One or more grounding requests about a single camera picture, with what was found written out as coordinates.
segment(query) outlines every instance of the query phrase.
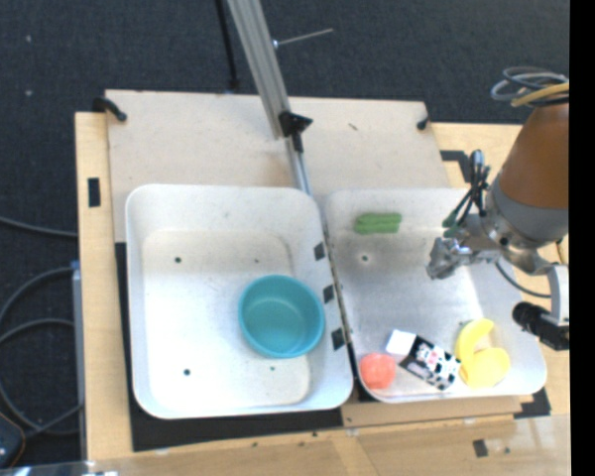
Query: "yellow cable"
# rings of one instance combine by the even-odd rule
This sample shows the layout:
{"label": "yellow cable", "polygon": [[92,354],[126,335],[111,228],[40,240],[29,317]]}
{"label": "yellow cable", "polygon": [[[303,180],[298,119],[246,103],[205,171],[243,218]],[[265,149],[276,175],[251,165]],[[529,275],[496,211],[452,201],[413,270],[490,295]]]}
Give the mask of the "yellow cable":
{"label": "yellow cable", "polygon": [[569,89],[569,81],[560,84],[554,84],[553,86],[548,86],[547,88],[543,88],[542,90],[533,91],[528,93],[527,95],[523,95],[517,99],[512,100],[512,106],[524,106],[525,104],[529,104],[537,99],[542,99],[549,95],[553,95],[554,93],[559,93],[562,91],[568,91]]}

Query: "blue bowl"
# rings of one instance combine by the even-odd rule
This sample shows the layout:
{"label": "blue bowl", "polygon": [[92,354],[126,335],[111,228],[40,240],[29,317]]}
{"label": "blue bowl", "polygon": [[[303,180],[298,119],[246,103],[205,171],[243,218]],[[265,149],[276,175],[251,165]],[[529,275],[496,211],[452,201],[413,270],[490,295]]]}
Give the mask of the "blue bowl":
{"label": "blue bowl", "polygon": [[238,320],[249,345],[271,358],[295,358],[324,333],[324,309],[306,285],[268,275],[252,282],[238,301]]}

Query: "yellow banana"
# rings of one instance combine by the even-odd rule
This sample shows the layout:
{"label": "yellow banana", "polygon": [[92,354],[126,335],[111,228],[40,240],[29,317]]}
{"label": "yellow banana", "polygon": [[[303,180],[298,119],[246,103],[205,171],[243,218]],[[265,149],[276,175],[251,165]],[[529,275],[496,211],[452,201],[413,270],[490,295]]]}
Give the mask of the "yellow banana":
{"label": "yellow banana", "polygon": [[461,362],[460,377],[471,388],[489,388],[509,372],[511,361],[505,349],[488,347],[475,351],[476,345],[494,328],[494,321],[481,317],[463,326],[456,339],[454,356]]}

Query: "black floor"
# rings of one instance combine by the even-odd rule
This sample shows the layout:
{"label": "black floor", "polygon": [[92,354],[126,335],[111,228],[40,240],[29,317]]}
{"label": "black floor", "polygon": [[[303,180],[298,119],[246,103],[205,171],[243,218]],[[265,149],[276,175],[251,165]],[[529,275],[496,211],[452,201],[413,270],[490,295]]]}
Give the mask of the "black floor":
{"label": "black floor", "polygon": [[[422,100],[434,121],[522,123],[493,101],[502,69],[569,75],[570,0],[261,0],[287,45],[290,95]],[[241,92],[255,87],[231,19]],[[215,91],[229,71],[213,0],[0,0],[0,214],[76,230],[72,118],[107,88]],[[0,224],[0,307],[27,280],[78,259],[76,242]],[[31,319],[71,319],[70,283],[15,302],[1,333]],[[70,329],[6,342],[0,372],[17,410],[48,421],[75,404]],[[15,418],[0,398],[0,410]],[[74,418],[59,425],[75,426]],[[79,458],[76,436],[42,435],[20,463]]]}

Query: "black bracket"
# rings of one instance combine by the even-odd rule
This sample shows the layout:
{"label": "black bracket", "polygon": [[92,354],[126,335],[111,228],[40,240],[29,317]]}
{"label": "black bracket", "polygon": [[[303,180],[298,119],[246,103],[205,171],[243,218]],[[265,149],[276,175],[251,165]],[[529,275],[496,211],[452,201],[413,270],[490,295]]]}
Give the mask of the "black bracket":
{"label": "black bracket", "polygon": [[95,97],[92,100],[92,111],[95,113],[105,113],[110,111],[117,120],[120,122],[125,122],[128,119],[128,115],[121,111],[117,104],[115,104],[112,100],[106,97]]}
{"label": "black bracket", "polygon": [[305,116],[296,115],[290,111],[284,111],[280,114],[280,126],[285,137],[291,136],[294,142],[294,148],[296,152],[302,153],[304,146],[301,141],[301,133],[308,127],[313,121]]}

